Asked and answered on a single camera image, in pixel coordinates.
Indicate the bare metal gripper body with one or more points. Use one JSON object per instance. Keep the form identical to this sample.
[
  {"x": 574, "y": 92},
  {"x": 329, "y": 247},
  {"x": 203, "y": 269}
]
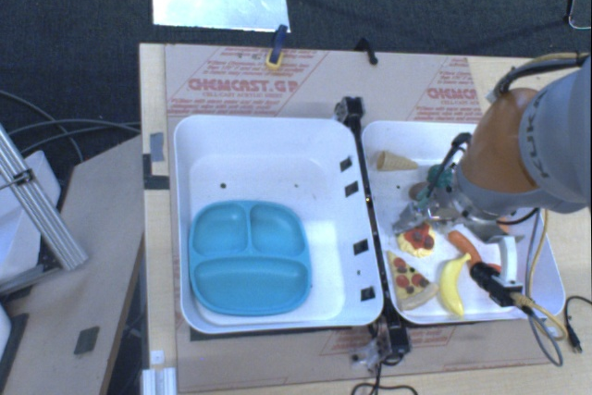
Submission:
[{"x": 445, "y": 209}]

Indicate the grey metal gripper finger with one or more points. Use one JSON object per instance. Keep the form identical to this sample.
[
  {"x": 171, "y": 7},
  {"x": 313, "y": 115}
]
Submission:
[
  {"x": 485, "y": 232},
  {"x": 406, "y": 221}
]

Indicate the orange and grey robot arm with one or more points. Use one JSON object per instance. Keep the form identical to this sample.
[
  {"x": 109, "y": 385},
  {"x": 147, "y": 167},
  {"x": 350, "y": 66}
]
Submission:
[{"x": 532, "y": 143}]

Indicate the yellow pasta with meatballs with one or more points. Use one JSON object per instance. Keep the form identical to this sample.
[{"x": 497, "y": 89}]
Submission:
[{"x": 416, "y": 241}]

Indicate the orange carrot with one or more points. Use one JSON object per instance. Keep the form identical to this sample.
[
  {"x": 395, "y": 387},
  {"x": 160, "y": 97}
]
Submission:
[{"x": 462, "y": 243}]

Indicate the brown biscuit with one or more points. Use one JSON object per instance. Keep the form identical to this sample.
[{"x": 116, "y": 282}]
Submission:
[{"x": 417, "y": 189}]

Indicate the thin black rod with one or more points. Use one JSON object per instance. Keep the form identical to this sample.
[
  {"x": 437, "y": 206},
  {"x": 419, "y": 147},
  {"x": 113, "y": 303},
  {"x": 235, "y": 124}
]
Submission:
[{"x": 370, "y": 208}]

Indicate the pizza slice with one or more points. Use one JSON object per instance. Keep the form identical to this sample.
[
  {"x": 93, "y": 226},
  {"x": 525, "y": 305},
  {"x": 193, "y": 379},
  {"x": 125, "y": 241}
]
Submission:
[{"x": 409, "y": 280}]

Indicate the tan ice cream cone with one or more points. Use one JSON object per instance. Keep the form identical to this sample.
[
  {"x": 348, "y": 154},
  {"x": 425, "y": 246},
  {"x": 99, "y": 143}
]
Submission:
[{"x": 393, "y": 161}]

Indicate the yellow banana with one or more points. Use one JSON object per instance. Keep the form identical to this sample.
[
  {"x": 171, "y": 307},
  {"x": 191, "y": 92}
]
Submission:
[{"x": 451, "y": 287}]

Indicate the white plastic tray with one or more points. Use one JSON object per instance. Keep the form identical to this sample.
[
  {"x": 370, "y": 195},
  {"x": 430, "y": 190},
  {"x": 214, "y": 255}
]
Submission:
[
  {"x": 277, "y": 162},
  {"x": 536, "y": 287}
]

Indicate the blue divided plate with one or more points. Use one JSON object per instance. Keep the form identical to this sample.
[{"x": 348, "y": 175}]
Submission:
[{"x": 250, "y": 259}]

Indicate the brown cardboard board red print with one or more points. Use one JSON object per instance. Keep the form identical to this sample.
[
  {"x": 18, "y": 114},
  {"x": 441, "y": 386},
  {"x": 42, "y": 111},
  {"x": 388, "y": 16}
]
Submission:
[{"x": 277, "y": 88}]

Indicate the black cylinder on white bracket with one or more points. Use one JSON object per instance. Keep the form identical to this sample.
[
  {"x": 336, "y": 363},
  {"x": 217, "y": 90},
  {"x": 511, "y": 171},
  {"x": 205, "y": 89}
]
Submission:
[{"x": 496, "y": 284}]

